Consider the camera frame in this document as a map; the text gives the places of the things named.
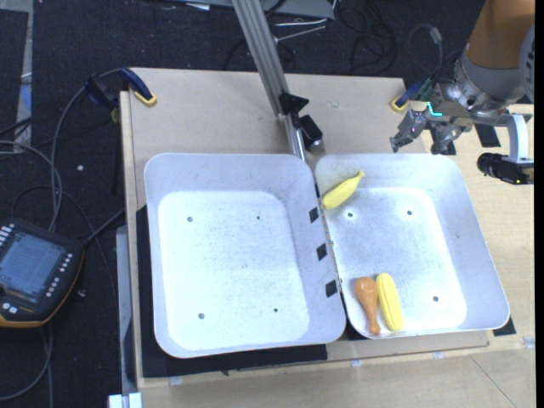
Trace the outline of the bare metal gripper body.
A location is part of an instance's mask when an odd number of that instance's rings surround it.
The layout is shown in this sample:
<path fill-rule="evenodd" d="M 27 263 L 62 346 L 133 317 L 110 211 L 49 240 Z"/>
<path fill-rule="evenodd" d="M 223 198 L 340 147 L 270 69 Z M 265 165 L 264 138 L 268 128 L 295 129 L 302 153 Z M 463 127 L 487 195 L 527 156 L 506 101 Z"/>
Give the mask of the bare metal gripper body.
<path fill-rule="evenodd" d="M 428 100 L 424 117 L 430 122 L 462 129 L 473 124 L 504 126 L 510 99 L 498 99 L 470 82 L 438 83 Z"/>

